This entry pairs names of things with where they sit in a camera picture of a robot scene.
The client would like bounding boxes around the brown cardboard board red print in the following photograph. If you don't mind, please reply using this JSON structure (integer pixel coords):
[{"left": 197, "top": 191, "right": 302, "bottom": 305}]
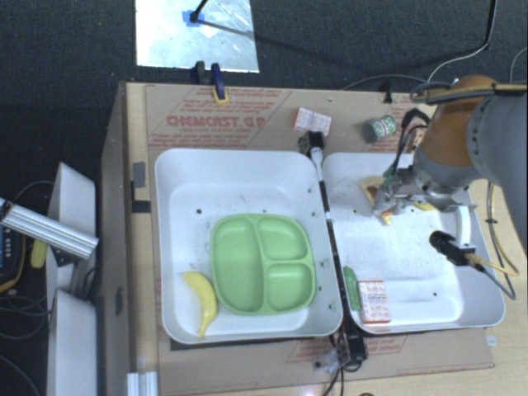
[{"left": 144, "top": 83, "right": 496, "bottom": 381}]

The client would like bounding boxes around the green divided plate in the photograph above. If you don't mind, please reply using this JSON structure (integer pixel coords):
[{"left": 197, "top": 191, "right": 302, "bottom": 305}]
[{"left": 209, "top": 213, "right": 318, "bottom": 317}]

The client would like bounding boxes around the green toy vegetable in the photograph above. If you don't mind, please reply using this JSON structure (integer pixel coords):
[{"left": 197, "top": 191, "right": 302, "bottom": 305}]
[{"left": 342, "top": 265, "right": 361, "bottom": 312}]

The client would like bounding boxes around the white plastic tray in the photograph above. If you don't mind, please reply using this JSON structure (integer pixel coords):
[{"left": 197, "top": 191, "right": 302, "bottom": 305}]
[
  {"left": 321, "top": 151, "right": 507, "bottom": 336},
  {"left": 154, "top": 147, "right": 345, "bottom": 345}
]

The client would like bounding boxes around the thin black and white rod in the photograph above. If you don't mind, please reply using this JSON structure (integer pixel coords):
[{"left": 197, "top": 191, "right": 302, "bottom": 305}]
[{"left": 312, "top": 146, "right": 356, "bottom": 338}]

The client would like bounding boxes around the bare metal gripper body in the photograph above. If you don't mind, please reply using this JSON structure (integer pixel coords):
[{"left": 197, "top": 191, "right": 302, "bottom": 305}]
[{"left": 381, "top": 165, "right": 461, "bottom": 215}]

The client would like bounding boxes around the black cylinder on white bracket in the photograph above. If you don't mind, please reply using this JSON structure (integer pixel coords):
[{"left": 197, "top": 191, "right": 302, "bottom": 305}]
[{"left": 428, "top": 204, "right": 478, "bottom": 266}]

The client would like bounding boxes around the yellow banana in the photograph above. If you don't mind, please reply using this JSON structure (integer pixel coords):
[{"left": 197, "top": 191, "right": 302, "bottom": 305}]
[{"left": 182, "top": 271, "right": 219, "bottom": 338}]

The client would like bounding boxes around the black block with thin wires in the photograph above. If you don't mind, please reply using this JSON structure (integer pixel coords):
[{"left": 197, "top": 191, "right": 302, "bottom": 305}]
[{"left": 344, "top": 328, "right": 369, "bottom": 365}]

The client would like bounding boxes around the yellow and red pizza slice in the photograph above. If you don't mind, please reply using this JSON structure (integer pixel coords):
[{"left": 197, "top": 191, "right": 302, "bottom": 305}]
[{"left": 356, "top": 175, "right": 395, "bottom": 227}]

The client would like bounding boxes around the green and white can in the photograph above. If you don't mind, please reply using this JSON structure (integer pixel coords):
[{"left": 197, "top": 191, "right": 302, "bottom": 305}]
[{"left": 363, "top": 115, "right": 398, "bottom": 144}]

